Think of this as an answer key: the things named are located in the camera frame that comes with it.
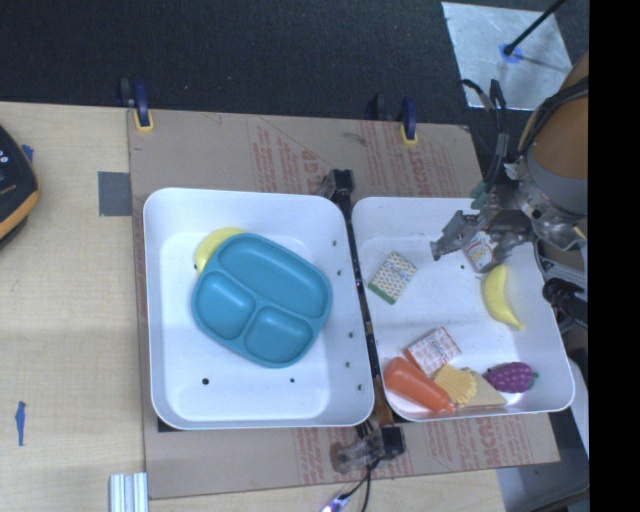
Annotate yellow ridged toy food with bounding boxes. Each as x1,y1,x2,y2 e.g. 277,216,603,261
432,363,479,406

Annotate white plastic tray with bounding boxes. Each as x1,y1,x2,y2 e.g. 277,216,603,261
142,187,376,432
350,196,577,423

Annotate small white printed carton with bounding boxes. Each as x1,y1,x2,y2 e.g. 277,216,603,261
461,230,502,274

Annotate thin black and white rod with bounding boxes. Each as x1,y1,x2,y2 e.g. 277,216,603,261
341,197,389,427

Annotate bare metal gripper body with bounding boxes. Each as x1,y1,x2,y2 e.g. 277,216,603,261
474,192,587,252

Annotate orange bottle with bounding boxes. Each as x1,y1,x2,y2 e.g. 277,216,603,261
382,356,456,416

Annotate yellow rounded toy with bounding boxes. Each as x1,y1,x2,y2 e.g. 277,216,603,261
193,226,247,275

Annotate green and white carton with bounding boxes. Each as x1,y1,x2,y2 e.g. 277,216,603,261
366,250,419,306

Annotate yellow banana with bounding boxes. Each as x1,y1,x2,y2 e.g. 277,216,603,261
481,263,527,332

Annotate orange and white carton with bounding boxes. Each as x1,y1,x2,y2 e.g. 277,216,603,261
403,326,463,378

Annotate black cylinder on white bracket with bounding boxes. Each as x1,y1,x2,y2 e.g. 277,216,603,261
533,241,590,332

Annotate purple grapes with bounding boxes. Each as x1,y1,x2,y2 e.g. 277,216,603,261
482,361,540,395

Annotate black block with thin wires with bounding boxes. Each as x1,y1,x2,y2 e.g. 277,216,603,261
316,168,355,201
330,423,406,474

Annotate blue divided plate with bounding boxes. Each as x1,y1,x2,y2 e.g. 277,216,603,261
190,232,335,370

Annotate beige bread slice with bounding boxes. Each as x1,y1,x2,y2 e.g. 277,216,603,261
462,367,509,409

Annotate brown cardboard board red print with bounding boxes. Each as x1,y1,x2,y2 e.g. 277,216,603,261
126,108,562,501

